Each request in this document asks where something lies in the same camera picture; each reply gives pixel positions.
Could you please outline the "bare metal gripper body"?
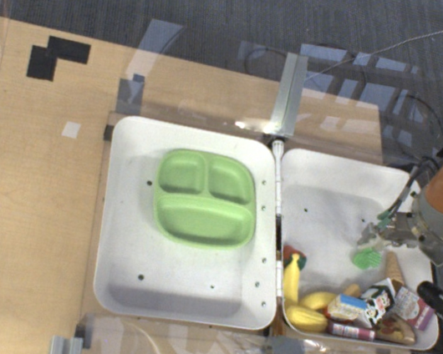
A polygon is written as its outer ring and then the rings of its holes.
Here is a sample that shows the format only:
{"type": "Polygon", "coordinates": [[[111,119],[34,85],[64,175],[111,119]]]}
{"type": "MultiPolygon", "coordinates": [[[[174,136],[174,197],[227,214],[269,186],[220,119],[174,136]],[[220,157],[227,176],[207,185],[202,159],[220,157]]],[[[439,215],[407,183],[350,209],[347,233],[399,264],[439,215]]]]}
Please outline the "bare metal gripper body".
{"type": "Polygon", "coordinates": [[[394,246],[414,248],[425,243],[426,235],[413,212],[391,214],[379,232],[380,238],[394,246]]]}

